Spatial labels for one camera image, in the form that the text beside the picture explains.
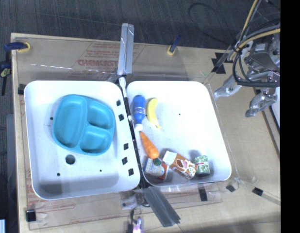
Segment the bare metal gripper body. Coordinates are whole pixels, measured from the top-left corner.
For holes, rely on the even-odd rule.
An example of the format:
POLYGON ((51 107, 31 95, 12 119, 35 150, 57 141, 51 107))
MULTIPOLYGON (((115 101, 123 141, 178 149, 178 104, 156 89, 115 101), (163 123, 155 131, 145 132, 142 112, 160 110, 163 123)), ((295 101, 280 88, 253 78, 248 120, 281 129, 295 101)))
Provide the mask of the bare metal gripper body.
POLYGON ((247 80, 278 82, 280 80, 280 34, 276 33, 254 40, 244 62, 248 66, 247 80))

